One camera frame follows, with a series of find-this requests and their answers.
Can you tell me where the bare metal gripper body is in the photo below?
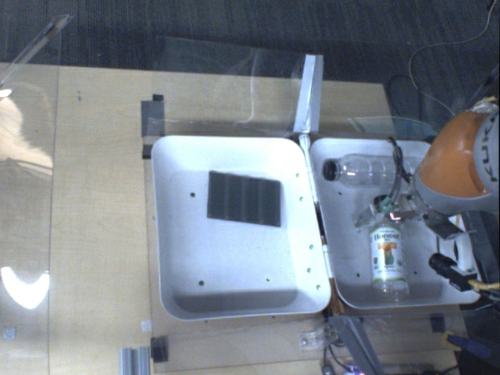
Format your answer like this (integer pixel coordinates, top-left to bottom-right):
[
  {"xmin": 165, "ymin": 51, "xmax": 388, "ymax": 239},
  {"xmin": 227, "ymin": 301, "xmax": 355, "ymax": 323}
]
[{"xmin": 373, "ymin": 192, "xmax": 433, "ymax": 226}]

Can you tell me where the white plastic tray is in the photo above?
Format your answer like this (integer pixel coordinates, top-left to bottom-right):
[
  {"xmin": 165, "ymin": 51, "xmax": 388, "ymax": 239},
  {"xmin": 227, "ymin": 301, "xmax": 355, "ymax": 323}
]
[
  {"xmin": 309, "ymin": 137, "xmax": 482, "ymax": 311},
  {"xmin": 151, "ymin": 134, "xmax": 333, "ymax": 323}
]

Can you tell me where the clear bottle with white label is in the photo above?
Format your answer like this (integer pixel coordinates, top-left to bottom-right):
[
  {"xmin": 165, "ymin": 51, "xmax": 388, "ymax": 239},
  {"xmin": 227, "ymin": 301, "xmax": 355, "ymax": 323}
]
[{"xmin": 369, "ymin": 215, "xmax": 411, "ymax": 302}]

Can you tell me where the clear plastic bottle black cap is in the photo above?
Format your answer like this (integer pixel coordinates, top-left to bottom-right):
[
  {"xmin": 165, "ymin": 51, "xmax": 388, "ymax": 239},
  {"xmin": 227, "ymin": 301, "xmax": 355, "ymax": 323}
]
[{"xmin": 322, "ymin": 153, "xmax": 421, "ymax": 189}]

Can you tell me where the dark grey ribbed rectangular block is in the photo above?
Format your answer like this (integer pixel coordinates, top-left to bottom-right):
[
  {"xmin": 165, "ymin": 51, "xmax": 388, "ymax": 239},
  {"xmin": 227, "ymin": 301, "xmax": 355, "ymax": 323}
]
[{"xmin": 206, "ymin": 170, "xmax": 283, "ymax": 228}]

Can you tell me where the black cylinder on white bracket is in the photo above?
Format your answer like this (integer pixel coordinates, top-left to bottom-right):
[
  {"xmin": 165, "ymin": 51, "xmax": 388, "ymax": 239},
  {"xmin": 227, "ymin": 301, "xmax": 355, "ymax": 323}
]
[{"xmin": 428, "ymin": 224, "xmax": 480, "ymax": 293}]

